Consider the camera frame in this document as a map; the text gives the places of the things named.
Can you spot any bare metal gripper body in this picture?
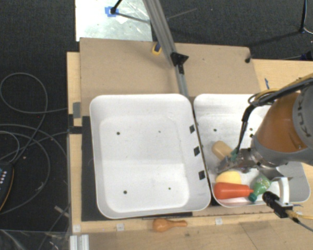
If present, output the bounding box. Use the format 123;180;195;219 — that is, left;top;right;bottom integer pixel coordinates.
231;148;278;178

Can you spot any yellow toy lemon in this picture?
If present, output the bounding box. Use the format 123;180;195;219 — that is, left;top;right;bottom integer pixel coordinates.
215;170;243;185

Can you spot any beige toy bread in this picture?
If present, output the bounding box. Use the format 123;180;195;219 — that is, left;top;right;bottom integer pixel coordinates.
211;140;233;161

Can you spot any orange carrot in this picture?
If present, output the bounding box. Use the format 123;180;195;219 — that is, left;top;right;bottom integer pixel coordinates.
213;182;255;201

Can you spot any green bottle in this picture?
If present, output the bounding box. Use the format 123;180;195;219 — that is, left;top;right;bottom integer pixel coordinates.
247;175;272;203

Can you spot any white plastic tray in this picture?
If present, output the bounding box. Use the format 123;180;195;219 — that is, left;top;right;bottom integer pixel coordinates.
89;93;212;220
192;93;311;209

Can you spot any brown toy drumstick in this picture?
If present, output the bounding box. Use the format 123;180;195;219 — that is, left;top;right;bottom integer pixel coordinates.
152;218;188;233

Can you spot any brown cardboard board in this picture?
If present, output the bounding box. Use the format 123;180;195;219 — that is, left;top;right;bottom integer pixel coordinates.
79;37;277;222

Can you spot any black cylinder on white bracket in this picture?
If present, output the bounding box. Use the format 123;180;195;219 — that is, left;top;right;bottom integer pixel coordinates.
261;176;294;218

